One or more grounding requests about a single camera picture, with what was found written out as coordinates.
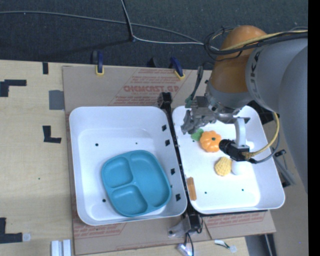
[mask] blue divided plate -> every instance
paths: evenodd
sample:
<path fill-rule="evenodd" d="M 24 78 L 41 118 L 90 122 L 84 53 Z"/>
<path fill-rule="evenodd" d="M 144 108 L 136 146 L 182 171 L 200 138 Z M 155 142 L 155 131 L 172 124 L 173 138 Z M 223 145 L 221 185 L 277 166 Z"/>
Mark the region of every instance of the blue divided plate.
<path fill-rule="evenodd" d="M 127 217 L 153 212 L 171 198 L 171 187 L 157 158 L 135 150 L 106 161 L 102 182 L 116 211 Z"/>

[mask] black carpet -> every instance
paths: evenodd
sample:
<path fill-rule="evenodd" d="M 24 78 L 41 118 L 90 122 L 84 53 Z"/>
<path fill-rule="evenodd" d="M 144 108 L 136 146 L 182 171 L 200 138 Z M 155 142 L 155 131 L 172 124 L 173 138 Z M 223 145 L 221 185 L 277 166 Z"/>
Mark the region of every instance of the black carpet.
<path fill-rule="evenodd" d="M 253 25 L 266 33 L 308 26 L 307 0 L 127 0 L 134 24 L 156 26 L 203 42 L 217 29 Z M 0 12 L 42 11 L 125 22 L 120 0 L 0 0 Z M 153 41 L 186 42 L 186 38 L 132 26 L 135 36 Z M 145 67 L 155 57 L 167 68 L 176 57 L 184 69 L 211 61 L 201 45 L 168 45 L 131 41 L 126 24 L 50 14 L 0 14 L 0 59 L 59 63 L 91 63 L 95 50 L 103 64 Z"/>

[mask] wire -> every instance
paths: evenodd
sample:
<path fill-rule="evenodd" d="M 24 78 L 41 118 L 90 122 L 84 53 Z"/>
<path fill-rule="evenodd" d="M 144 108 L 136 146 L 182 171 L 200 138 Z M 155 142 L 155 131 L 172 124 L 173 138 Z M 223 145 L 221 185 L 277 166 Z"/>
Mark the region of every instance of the wire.
<path fill-rule="evenodd" d="M 196 231 L 198 234 L 202 233 L 202 229 L 204 227 L 204 219 L 201 217 L 201 227 Z"/>
<path fill-rule="evenodd" d="M 187 233 L 185 233 L 185 240 L 184 240 L 184 246 L 187 246 L 187 243 L 188 243 L 188 239 L 189 239 L 189 242 L 190 242 L 190 244 L 191 244 L 191 252 L 192 252 L 192 256 L 195 254 L 194 253 L 194 243 L 192 242 L 192 240 L 191 240 L 191 237 L 190 237 L 190 234 L 189 234 L 189 232 L 187 232 Z"/>
<path fill-rule="evenodd" d="M 213 56 L 229 55 L 229 54 L 238 53 L 238 55 L 236 57 L 231 58 L 231 59 L 234 59 L 234 58 L 237 58 L 241 54 L 241 52 L 244 50 L 257 48 L 257 47 L 261 47 L 264 45 L 270 45 L 270 44 L 274 44 L 274 43 L 278 43 L 278 42 L 283 42 L 283 41 L 287 41 L 287 40 L 308 38 L 308 30 L 304 29 L 304 30 L 291 30 L 291 31 L 267 34 L 267 35 L 255 37 L 255 38 L 240 42 L 236 45 L 233 45 L 233 46 L 225 48 L 225 49 L 220 49 L 220 50 L 211 45 L 213 39 L 215 39 L 219 35 L 222 35 L 226 31 L 231 31 L 231 30 L 233 30 L 232 27 L 224 29 L 223 31 L 219 30 L 218 32 L 212 33 L 211 36 L 208 36 L 206 38 L 204 46 L 205 46 L 205 50 L 207 51 L 209 56 L 211 56 L 213 58 Z"/>
<path fill-rule="evenodd" d="M 244 155 L 244 157 L 249 160 L 250 158 L 260 154 L 261 152 L 265 151 L 267 148 L 269 148 L 276 140 L 278 134 L 279 134 L 279 129 L 280 129 L 280 123 L 279 123 L 279 118 L 277 116 L 277 113 L 273 112 L 273 117 L 274 117 L 274 120 L 275 120 L 275 123 L 276 123 L 276 129 L 275 129 L 275 133 L 274 133 L 274 136 L 272 138 L 272 140 L 266 145 L 264 146 L 263 148 L 261 148 L 260 150 L 258 151 L 255 151 L 255 152 L 242 152 L 242 154 Z"/>
<path fill-rule="evenodd" d="M 89 17 L 89 16 L 81 16 L 81 15 L 75 15 L 75 14 L 68 14 L 68 13 L 61 13 L 61 12 L 51 12 L 51 11 L 37 11 L 37 10 L 9 10 L 9 11 L 0 11 L 0 15 L 7 15 L 7 14 L 38 14 L 38 15 L 53 15 L 53 16 L 62 16 L 62 17 L 68 17 L 68 18 L 76 18 L 76 19 L 83 19 L 83 20 L 91 20 L 91 21 L 97 21 L 97 22 L 107 22 L 107 23 L 114 23 L 114 24 L 122 24 L 126 25 L 127 22 L 125 21 L 119 21 L 119 20 L 112 20 L 112 19 L 105 19 L 105 18 L 96 18 L 96 17 Z M 167 32 L 170 34 L 174 34 L 177 36 L 180 36 L 182 38 L 189 39 L 192 42 L 198 43 L 199 45 L 203 45 L 202 42 L 198 41 L 197 39 L 194 39 L 188 35 L 166 29 L 166 28 L 161 28 L 157 26 L 152 26 L 152 25 L 145 25 L 145 24 L 138 24 L 138 23 L 131 23 L 131 28 L 132 26 L 135 27 L 141 27 L 141 28 L 146 28 L 146 29 L 152 29 L 152 30 L 158 30 L 158 31 L 163 31 Z"/>
<path fill-rule="evenodd" d="M 270 158 L 272 158 L 277 153 L 279 145 L 280 145 L 280 134 L 278 134 L 278 140 L 277 140 L 276 146 L 275 146 L 275 148 L 273 149 L 273 151 L 272 151 L 272 153 L 270 155 L 268 155 L 266 158 L 261 159 L 261 160 L 255 160 L 255 159 L 251 158 L 248 161 L 253 163 L 253 164 L 260 164 L 260 163 L 263 163 L 263 162 L 269 160 Z"/>
<path fill-rule="evenodd" d="M 157 44 L 171 44 L 171 45 L 186 45 L 186 44 L 201 45 L 201 46 L 204 45 L 204 43 L 197 42 L 197 41 L 193 41 L 193 42 L 166 42 L 166 41 L 153 41 L 153 40 L 146 40 L 146 39 L 139 38 L 139 37 L 135 36 L 134 33 L 133 33 L 132 25 L 131 25 L 131 22 L 130 22 L 130 18 L 129 18 L 129 15 L 128 15 L 128 12 L 127 12 L 127 8 L 126 8 L 126 4 L 125 4 L 124 0 L 121 0 L 121 4 L 122 4 L 122 8 L 124 10 L 124 14 L 125 14 L 128 26 L 130 28 L 129 29 L 130 30 L 130 36 L 132 38 L 138 40 L 138 41 L 147 42 L 147 43 L 157 43 Z"/>

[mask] yellow cable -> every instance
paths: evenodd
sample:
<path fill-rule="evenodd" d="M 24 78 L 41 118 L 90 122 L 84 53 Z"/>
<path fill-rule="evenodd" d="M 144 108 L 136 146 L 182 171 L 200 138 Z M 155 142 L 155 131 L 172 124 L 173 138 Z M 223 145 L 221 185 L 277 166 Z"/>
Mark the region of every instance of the yellow cable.
<path fill-rule="evenodd" d="M 290 32 L 291 33 L 305 33 L 307 31 L 308 30 L 294 30 L 294 31 L 290 31 Z M 260 40 L 271 38 L 271 37 L 278 36 L 278 35 L 281 35 L 281 34 L 284 34 L 284 32 L 261 35 L 261 36 L 255 37 L 255 38 L 251 38 L 251 39 L 245 40 L 243 42 L 239 42 L 239 43 L 234 44 L 234 45 L 232 45 L 230 47 L 221 49 L 220 51 L 227 51 L 227 50 L 237 49 L 238 47 L 242 47 L 242 46 L 248 45 L 248 44 L 257 43 Z"/>
<path fill-rule="evenodd" d="M 277 113 L 273 112 L 273 117 L 276 123 L 276 130 L 274 133 L 274 136 L 272 138 L 272 140 L 263 148 L 261 148 L 260 150 L 256 151 L 256 152 L 242 152 L 242 154 L 244 155 L 244 157 L 246 158 L 246 160 L 260 154 L 261 152 L 265 151 L 267 148 L 269 148 L 276 140 L 276 138 L 278 137 L 278 133 L 279 133 L 279 129 L 280 129 L 280 123 L 279 123 L 279 118 L 277 116 Z"/>

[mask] orange pumpkin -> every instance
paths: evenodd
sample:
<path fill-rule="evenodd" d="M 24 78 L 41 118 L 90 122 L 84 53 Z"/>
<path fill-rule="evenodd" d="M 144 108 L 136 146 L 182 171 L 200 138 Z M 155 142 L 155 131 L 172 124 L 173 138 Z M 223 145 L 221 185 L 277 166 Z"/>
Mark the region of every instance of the orange pumpkin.
<path fill-rule="evenodd" d="M 201 147 L 207 152 L 218 152 L 221 136 L 214 130 L 204 131 L 200 138 Z"/>

